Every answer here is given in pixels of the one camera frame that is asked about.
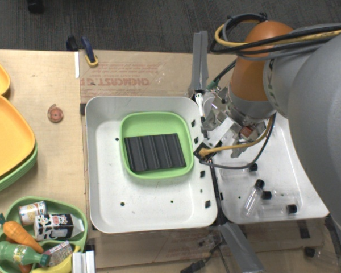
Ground green divided plate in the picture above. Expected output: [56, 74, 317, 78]
[0, 196, 89, 273]

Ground brown cardboard board red print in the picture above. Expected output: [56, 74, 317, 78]
[78, 49, 332, 270]

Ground orange carrot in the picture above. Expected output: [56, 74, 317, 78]
[0, 212, 44, 254]

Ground yellow banana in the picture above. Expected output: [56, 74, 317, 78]
[31, 245, 82, 273]

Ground pink small carton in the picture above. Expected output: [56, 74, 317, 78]
[42, 241, 74, 267]

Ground brown round tape roll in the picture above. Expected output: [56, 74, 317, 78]
[47, 103, 64, 123]

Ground green square plate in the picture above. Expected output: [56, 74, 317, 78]
[119, 111, 195, 180]

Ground cow print milk carton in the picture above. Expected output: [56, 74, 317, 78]
[33, 213, 86, 242]

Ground red and white can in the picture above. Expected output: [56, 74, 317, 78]
[18, 200, 48, 227]

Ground black ribbed slab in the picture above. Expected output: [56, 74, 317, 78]
[123, 133, 188, 173]

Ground white plastic tray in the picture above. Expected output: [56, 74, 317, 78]
[210, 114, 330, 225]
[84, 95, 219, 234]

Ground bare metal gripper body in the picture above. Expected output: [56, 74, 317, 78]
[202, 87, 267, 142]

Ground clear plastic bottle black cap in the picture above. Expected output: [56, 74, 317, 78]
[303, 246, 341, 267]
[261, 189, 301, 203]
[220, 162, 259, 179]
[243, 179, 265, 217]
[257, 203, 298, 219]

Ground green bottle yellow label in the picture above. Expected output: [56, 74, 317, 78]
[0, 240, 52, 268]

